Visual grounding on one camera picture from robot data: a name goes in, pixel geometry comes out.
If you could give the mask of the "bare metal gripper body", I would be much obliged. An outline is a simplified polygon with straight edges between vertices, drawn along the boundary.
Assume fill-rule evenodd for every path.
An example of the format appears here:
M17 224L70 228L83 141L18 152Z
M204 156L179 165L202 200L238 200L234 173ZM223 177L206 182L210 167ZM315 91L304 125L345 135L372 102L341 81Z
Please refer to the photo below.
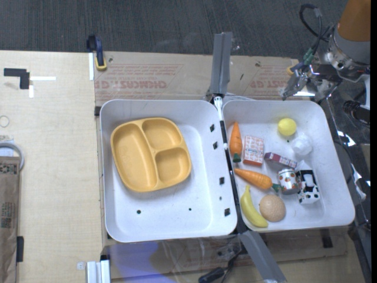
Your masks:
M369 74L371 49L360 46L350 49L350 55L337 46L319 48L307 69L312 80L348 80L358 82Z

